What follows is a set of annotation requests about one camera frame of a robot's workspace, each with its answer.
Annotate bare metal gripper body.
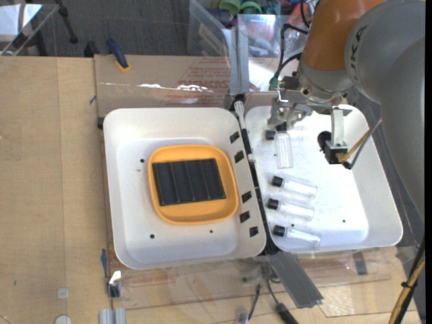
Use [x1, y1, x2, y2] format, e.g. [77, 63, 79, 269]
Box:
[267, 89, 354, 130]

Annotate clear plastic storage bin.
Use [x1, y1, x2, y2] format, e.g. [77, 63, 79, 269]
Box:
[186, 0, 338, 59]

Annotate white plastic tray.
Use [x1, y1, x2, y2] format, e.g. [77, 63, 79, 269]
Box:
[243, 105, 404, 253]
[103, 107, 267, 270]

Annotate clear plastic bottle black cap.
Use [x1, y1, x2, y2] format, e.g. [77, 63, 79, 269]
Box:
[272, 224, 321, 248]
[271, 175, 318, 199]
[275, 122, 294, 170]
[267, 197, 315, 222]

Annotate black cylinder on white bracket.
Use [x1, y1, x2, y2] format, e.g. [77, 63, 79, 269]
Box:
[317, 107, 350, 166]

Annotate black ribbed insert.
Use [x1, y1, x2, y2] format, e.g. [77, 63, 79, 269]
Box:
[151, 158, 227, 207]

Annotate orange plate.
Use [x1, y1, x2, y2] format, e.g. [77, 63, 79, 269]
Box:
[147, 144, 240, 225]

